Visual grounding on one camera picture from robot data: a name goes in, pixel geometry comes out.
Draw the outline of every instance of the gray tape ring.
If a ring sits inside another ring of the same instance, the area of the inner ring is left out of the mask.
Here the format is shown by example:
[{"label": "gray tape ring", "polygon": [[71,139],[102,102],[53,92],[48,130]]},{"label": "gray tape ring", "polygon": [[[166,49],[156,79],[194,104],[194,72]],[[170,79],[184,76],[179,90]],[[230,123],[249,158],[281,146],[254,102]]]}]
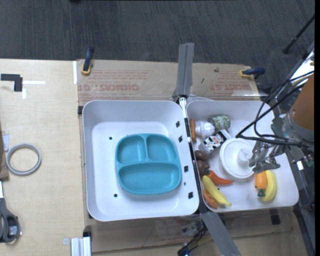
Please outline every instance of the gray tape ring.
[{"label": "gray tape ring", "polygon": [[[26,171],[19,171],[14,169],[11,165],[10,165],[10,158],[11,155],[16,152],[19,149],[31,149],[33,150],[36,155],[38,156],[38,162],[35,164],[35,166],[33,168],[31,168],[30,170],[26,170]],[[32,144],[27,144],[27,143],[22,143],[22,144],[17,144],[15,146],[13,146],[12,148],[9,149],[7,155],[6,155],[6,164],[8,165],[9,170],[15,174],[15,175],[19,175],[19,176],[26,176],[29,174],[34,173],[40,166],[41,164],[41,154],[39,149],[37,149],[34,145]]]}]

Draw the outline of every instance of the cable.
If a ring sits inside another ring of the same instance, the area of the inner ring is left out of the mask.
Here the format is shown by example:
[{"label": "cable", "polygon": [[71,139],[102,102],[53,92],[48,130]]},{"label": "cable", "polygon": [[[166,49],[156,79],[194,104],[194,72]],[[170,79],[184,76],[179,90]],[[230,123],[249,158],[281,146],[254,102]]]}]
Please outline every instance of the cable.
[{"label": "cable", "polygon": [[[10,158],[11,158],[11,155],[16,152],[17,150],[19,149],[31,149],[33,150],[37,157],[38,157],[38,161],[37,163],[35,164],[35,166],[33,168],[31,168],[30,170],[27,170],[27,171],[19,171],[19,170],[16,170],[14,169],[11,164],[10,164]],[[8,165],[8,168],[9,170],[15,174],[15,175],[19,175],[19,176],[26,176],[26,175],[29,175],[29,174],[32,174],[34,173],[40,166],[41,164],[41,154],[40,154],[40,151],[39,149],[37,149],[34,145],[32,144],[27,144],[27,143],[22,143],[22,144],[17,144],[15,146],[13,146],[12,148],[10,148],[10,150],[8,151],[8,154],[6,155],[6,164]]]},{"label": "cable", "polygon": [[308,76],[310,74],[312,74],[314,71],[308,72],[304,75],[298,76],[296,78],[290,79],[285,81],[282,85],[278,86],[275,90],[273,90],[268,97],[263,101],[262,105],[260,106],[258,113],[256,115],[256,118],[254,121],[252,121],[250,124],[248,124],[245,128],[243,128],[235,137],[236,138],[242,138],[242,139],[246,139],[246,140],[252,140],[252,141],[261,141],[261,142],[266,142],[266,143],[270,143],[270,144],[275,144],[275,145],[287,145],[287,146],[297,146],[297,147],[306,147],[308,148],[308,145],[305,145],[303,143],[295,143],[295,142],[288,142],[287,138],[281,138],[275,135],[271,135],[271,134],[264,134],[265,137],[274,137],[276,139],[283,139],[285,141],[279,141],[279,140],[272,140],[272,139],[265,139],[265,138],[257,138],[257,137],[246,137],[243,136],[242,133],[244,133],[248,128],[250,128],[252,125],[256,125],[256,123],[263,118],[265,115],[267,115],[270,111],[272,111],[276,106],[278,106],[279,104],[281,104],[287,97],[289,97],[291,94],[293,94],[294,92],[296,92],[297,90],[299,90],[300,88],[302,88],[304,86],[304,84],[297,86],[295,89],[293,89],[292,91],[290,91],[289,93],[287,93],[283,98],[281,98],[277,103],[275,103],[272,107],[270,107],[267,111],[265,111],[262,115],[259,116],[263,105],[268,101],[268,99],[271,97],[271,95],[276,92],[279,88],[286,86],[288,83],[297,80],[299,78]]}]

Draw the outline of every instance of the banana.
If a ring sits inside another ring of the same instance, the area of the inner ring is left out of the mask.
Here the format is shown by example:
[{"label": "banana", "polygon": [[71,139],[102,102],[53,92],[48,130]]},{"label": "banana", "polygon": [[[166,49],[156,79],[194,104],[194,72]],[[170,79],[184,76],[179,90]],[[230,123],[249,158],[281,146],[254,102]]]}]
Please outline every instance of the banana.
[{"label": "banana", "polygon": [[263,201],[268,202],[276,196],[277,179],[276,179],[276,175],[270,170],[266,170],[265,174],[267,179],[267,187],[264,193]]},{"label": "banana", "polygon": [[228,202],[225,195],[222,194],[213,181],[208,176],[203,176],[202,182],[206,191],[210,193],[210,195],[214,198],[214,200],[221,205],[231,206],[232,204]]}]

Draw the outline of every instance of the wooden table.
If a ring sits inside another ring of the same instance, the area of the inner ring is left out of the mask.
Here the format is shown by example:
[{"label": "wooden table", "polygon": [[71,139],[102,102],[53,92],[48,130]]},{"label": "wooden table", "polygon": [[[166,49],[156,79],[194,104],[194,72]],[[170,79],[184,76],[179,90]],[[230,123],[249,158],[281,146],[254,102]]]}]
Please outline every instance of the wooden table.
[{"label": "wooden table", "polygon": [[[0,243],[1,256],[68,256],[71,238],[82,238],[85,227],[78,88],[73,61],[1,59],[1,74],[19,74],[26,98],[13,82],[0,81],[0,120],[9,147],[30,143],[39,148],[40,168],[28,176],[12,173],[3,181],[8,209],[19,218],[22,235],[14,244]],[[37,161],[29,149],[12,155],[11,164],[27,170]],[[242,255],[307,255],[292,213],[291,231],[238,237]],[[95,255],[177,255],[181,244],[95,253]],[[212,243],[211,255],[220,255]]]}]

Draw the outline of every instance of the black carpet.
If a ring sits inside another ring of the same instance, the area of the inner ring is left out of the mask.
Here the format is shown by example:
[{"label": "black carpet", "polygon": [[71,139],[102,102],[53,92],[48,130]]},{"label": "black carpet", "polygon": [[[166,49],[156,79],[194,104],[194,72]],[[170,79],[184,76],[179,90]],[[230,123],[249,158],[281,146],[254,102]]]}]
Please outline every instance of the black carpet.
[{"label": "black carpet", "polygon": [[285,80],[315,39],[315,0],[0,0],[0,58],[93,58],[177,62],[194,43],[194,63],[260,67],[262,88]]}]

